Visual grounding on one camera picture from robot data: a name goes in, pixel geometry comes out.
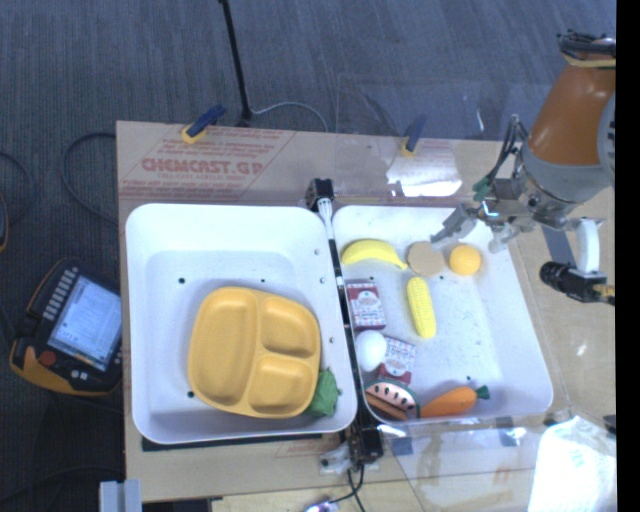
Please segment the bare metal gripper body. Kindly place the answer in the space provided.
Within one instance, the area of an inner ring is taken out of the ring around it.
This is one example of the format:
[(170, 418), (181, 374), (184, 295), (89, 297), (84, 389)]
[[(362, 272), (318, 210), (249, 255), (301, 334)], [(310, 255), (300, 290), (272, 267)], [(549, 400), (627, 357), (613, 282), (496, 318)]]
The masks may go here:
[(541, 188), (533, 178), (489, 178), (478, 182), (478, 217), (496, 230), (531, 231), (536, 225), (562, 230), (578, 201)]

